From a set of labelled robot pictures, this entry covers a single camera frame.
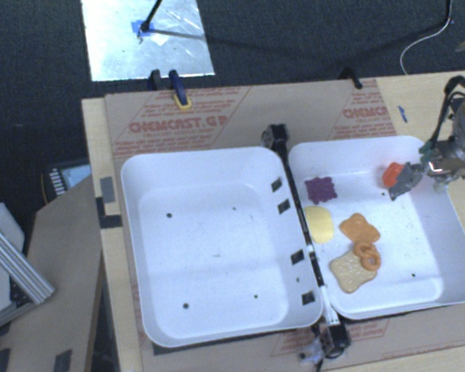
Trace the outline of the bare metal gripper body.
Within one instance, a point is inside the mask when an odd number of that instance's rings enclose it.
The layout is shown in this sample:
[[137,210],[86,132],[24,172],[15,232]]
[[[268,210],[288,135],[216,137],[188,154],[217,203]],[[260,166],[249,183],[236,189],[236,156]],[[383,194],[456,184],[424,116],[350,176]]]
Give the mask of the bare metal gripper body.
[[420,149],[420,161],[427,175],[437,183],[465,180],[465,139],[425,143]]

